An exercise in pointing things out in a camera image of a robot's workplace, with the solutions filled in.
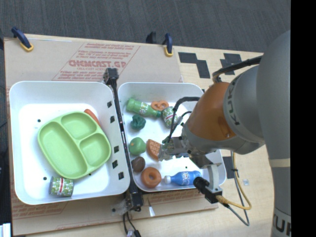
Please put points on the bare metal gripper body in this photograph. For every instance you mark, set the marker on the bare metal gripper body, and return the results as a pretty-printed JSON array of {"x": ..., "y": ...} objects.
[{"x": 181, "y": 146}]

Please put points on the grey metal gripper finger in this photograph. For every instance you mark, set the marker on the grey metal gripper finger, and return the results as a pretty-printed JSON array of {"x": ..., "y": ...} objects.
[
  {"x": 168, "y": 146},
  {"x": 165, "y": 155}
]

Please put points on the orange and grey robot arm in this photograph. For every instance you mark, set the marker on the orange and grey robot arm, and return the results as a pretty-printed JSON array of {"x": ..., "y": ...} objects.
[{"x": 247, "y": 107}]

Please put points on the orange waffle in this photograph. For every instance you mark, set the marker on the orange waffle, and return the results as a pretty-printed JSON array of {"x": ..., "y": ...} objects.
[{"x": 153, "y": 148}]

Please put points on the orange doughnut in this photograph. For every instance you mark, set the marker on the orange doughnut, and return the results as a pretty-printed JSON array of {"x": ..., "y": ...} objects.
[{"x": 151, "y": 177}]

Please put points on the blue bottle white cap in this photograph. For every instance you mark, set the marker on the blue bottle white cap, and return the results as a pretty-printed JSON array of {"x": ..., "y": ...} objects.
[{"x": 184, "y": 178}]

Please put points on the green pear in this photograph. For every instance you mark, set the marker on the green pear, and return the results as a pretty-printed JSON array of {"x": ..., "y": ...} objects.
[{"x": 137, "y": 146}]

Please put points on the green patterned can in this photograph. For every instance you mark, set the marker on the green patterned can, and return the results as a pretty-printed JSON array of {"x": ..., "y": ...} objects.
[
  {"x": 169, "y": 116},
  {"x": 61, "y": 186}
]

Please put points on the green broccoli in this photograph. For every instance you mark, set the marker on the green broccoli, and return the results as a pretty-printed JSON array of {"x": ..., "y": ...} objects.
[{"x": 137, "y": 122}]

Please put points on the orange pretzel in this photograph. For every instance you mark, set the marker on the orange pretzel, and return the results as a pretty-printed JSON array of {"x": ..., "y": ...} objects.
[{"x": 160, "y": 105}]

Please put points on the green bottle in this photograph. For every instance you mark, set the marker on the green bottle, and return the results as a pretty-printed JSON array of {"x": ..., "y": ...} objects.
[{"x": 140, "y": 107}]

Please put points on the thin black and white rod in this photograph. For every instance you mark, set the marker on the thin black and white rod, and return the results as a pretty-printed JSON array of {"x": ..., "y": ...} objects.
[{"x": 120, "y": 117}]

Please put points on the white plastic tray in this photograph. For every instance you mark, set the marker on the white plastic tray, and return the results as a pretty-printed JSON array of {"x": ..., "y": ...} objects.
[
  {"x": 27, "y": 95},
  {"x": 153, "y": 91}
]

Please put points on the orange carrot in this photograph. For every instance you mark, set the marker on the orange carrot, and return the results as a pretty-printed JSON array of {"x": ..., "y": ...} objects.
[{"x": 91, "y": 115}]

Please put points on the green divided plate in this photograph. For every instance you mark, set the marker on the green divided plate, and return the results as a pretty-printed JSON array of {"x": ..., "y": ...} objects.
[{"x": 64, "y": 152}]

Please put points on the brown cardboard board red print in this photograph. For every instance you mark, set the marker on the brown cardboard board red print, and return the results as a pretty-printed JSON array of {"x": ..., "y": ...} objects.
[{"x": 49, "y": 58}]

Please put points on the black cylinder on white bracket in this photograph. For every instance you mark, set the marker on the black cylinder on white bracket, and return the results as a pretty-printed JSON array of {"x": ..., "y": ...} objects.
[{"x": 214, "y": 179}]

